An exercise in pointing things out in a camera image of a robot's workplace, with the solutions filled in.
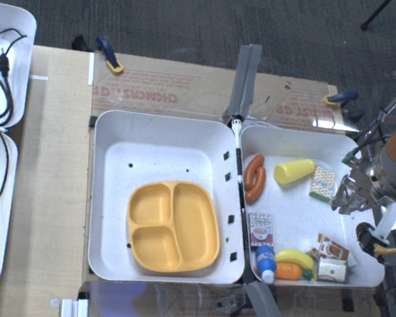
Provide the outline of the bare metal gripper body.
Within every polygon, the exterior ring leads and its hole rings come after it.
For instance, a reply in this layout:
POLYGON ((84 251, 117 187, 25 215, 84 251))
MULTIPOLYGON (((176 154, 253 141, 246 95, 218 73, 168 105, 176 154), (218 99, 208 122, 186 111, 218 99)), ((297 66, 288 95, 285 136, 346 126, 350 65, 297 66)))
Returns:
POLYGON ((365 208, 396 203, 396 182, 390 179, 380 162, 358 160, 346 177, 348 196, 363 197, 365 208))

